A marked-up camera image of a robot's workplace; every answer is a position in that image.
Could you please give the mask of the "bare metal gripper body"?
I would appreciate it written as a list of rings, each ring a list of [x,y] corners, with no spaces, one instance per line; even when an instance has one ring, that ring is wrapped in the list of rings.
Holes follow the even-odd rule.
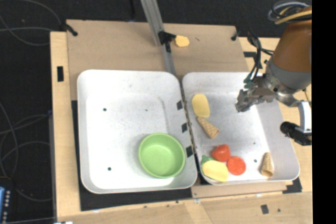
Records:
[[[288,88],[275,78],[256,77],[254,80],[245,83],[244,88],[239,92],[237,100],[243,102],[255,100],[255,105],[277,100],[288,107],[297,107],[301,103],[300,100],[294,97],[297,91]]]

